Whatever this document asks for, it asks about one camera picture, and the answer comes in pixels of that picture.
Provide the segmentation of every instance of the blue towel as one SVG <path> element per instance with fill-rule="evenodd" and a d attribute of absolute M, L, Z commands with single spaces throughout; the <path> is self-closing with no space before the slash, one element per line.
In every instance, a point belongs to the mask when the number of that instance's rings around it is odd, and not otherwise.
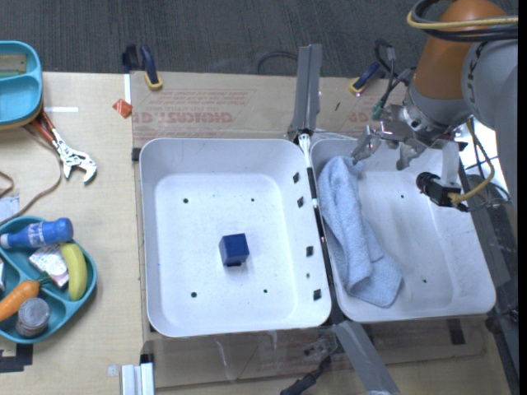
<path fill-rule="evenodd" d="M 403 274 L 380 247 L 373 227 L 362 215 L 358 175 L 363 163 L 335 156 L 318 179 L 320 210 L 328 245 L 346 292 L 379 307 L 390 307 Z"/>

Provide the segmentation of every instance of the carrot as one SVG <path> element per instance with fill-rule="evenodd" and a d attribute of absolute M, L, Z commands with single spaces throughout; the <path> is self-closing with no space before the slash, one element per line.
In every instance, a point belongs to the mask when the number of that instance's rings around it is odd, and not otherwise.
<path fill-rule="evenodd" d="M 40 286 L 50 281 L 46 273 L 36 280 L 25 280 L 18 284 L 0 301 L 0 322 L 18 312 L 22 303 L 39 295 Z"/>

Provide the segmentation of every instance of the metal tin can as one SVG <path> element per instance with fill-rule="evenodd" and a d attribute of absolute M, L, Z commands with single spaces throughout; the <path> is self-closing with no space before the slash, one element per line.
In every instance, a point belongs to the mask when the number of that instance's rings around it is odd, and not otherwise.
<path fill-rule="evenodd" d="M 38 297 L 28 299 L 18 310 L 16 331 L 25 338 L 38 337 L 48 327 L 51 309 Z"/>

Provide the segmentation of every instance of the blue tray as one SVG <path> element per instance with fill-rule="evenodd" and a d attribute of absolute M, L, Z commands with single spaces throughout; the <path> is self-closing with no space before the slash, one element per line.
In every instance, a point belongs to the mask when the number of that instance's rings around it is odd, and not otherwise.
<path fill-rule="evenodd" d="M 26 71 L 0 76 L 0 130 L 29 123 L 42 106 L 42 67 L 35 50 L 20 41 L 0 41 L 0 56 L 25 54 Z"/>
<path fill-rule="evenodd" d="M 26 225 L 41 221 L 44 220 L 36 216 L 19 216 L 0 226 L 0 235 L 17 232 Z M 73 240 L 73 243 L 81 247 L 75 240 Z M 45 284 L 40 287 L 39 297 L 47 301 L 51 308 L 51 316 L 49 317 L 49 324 L 46 331 L 35 338 L 21 337 L 15 329 L 16 314 L 14 314 L 11 318 L 0 322 L 0 336 L 19 344 L 33 344 L 43 341 L 51 334 L 57 332 L 81 308 L 95 289 L 97 281 L 97 269 L 93 259 L 82 247 L 81 250 L 86 257 L 88 270 L 88 285 L 84 296 L 79 301 L 71 301 L 69 299 L 68 286 L 65 286 L 61 290 L 53 283 Z M 34 249 L 0 248 L 0 258 L 4 261 L 6 268 L 6 290 L 0 296 L 0 299 L 21 281 L 26 279 L 34 280 L 40 275 L 40 272 L 32 267 L 28 260 L 28 257 L 34 251 Z"/>

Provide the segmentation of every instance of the blue block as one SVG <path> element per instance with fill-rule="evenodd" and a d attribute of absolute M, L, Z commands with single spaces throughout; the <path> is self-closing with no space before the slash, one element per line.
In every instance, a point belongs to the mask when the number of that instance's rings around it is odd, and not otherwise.
<path fill-rule="evenodd" d="M 224 235 L 220 240 L 220 254 L 223 266 L 238 267 L 249 256 L 245 234 Z"/>

